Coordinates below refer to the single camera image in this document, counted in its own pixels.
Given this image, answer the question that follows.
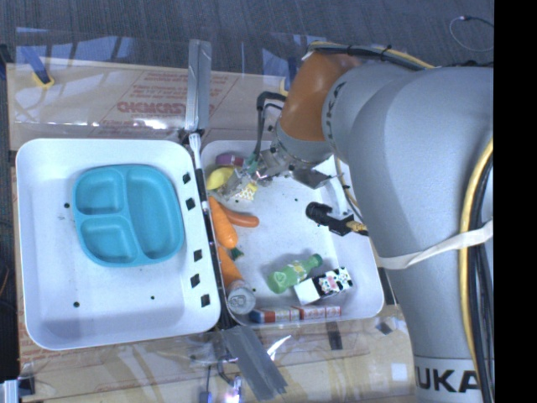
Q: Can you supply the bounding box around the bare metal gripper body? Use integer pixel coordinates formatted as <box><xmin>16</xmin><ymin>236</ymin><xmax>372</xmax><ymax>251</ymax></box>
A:
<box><xmin>237</xmin><ymin>142</ymin><xmax>296</xmax><ymax>184</ymax></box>

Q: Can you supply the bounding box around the yellow lemon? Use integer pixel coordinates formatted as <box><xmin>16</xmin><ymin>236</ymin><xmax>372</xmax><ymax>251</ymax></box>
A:
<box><xmin>205</xmin><ymin>165</ymin><xmax>235</xmax><ymax>191</ymax></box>

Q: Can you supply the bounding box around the yellow and white packet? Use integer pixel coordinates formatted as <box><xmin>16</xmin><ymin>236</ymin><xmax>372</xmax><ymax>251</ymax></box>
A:
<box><xmin>236</xmin><ymin>181</ymin><xmax>258</xmax><ymax>203</ymax></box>

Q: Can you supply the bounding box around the purple and white can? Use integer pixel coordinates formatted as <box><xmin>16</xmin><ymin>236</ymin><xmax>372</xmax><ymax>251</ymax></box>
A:
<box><xmin>215</xmin><ymin>153</ymin><xmax>245</xmax><ymax>168</ymax></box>

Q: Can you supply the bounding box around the orange sausage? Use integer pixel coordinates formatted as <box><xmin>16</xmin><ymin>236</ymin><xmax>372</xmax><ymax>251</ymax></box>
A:
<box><xmin>216</xmin><ymin>202</ymin><xmax>261</xmax><ymax>229</ymax></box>

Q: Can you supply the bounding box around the orange carrot with green top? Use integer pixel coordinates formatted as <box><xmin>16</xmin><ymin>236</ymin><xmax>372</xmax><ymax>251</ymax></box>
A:
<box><xmin>207</xmin><ymin>196</ymin><xmax>245</xmax><ymax>261</ymax></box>

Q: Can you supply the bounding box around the white plastic tray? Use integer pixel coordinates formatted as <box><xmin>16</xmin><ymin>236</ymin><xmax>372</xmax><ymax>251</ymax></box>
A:
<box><xmin>14</xmin><ymin>137</ymin><xmax>222</xmax><ymax>351</ymax></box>
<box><xmin>200</xmin><ymin>139</ymin><xmax>385</xmax><ymax>327</ymax></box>

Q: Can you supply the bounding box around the green bottle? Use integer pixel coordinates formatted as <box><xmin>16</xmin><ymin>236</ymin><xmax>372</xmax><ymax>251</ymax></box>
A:
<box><xmin>267</xmin><ymin>253</ymin><xmax>325</xmax><ymax>296</ymax></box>

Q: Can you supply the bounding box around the blue divided plate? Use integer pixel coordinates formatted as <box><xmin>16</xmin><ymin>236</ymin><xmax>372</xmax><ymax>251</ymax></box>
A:
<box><xmin>71</xmin><ymin>164</ymin><xmax>186</xmax><ymax>267</ymax></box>

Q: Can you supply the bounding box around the silver can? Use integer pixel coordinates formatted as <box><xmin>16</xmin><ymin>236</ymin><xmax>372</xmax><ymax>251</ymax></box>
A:
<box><xmin>226</xmin><ymin>279</ymin><xmax>257</xmax><ymax>316</ymax></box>

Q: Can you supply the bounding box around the white carton with cow print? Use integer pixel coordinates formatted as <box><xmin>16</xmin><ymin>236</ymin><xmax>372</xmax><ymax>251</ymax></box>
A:
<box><xmin>293</xmin><ymin>266</ymin><xmax>355</xmax><ymax>306</ymax></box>

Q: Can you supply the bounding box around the blue and orange carton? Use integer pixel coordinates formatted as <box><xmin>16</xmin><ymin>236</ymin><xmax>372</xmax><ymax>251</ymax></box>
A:
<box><xmin>248</xmin><ymin>307</ymin><xmax>301</xmax><ymax>324</ymax></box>

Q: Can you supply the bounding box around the brown cardboard board red print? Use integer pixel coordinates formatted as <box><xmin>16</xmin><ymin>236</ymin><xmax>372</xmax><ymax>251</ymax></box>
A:
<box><xmin>5</xmin><ymin>61</ymin><xmax>416</xmax><ymax>403</ymax></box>

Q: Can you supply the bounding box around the orange and white carton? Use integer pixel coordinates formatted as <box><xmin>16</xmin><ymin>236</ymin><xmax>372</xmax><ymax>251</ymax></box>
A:
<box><xmin>292</xmin><ymin>304</ymin><xmax>342</xmax><ymax>321</ymax></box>

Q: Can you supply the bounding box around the black cylinder on white bracket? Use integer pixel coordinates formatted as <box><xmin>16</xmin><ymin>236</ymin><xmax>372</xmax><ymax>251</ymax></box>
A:
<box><xmin>305</xmin><ymin>177</ymin><xmax>357</xmax><ymax>238</ymax></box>

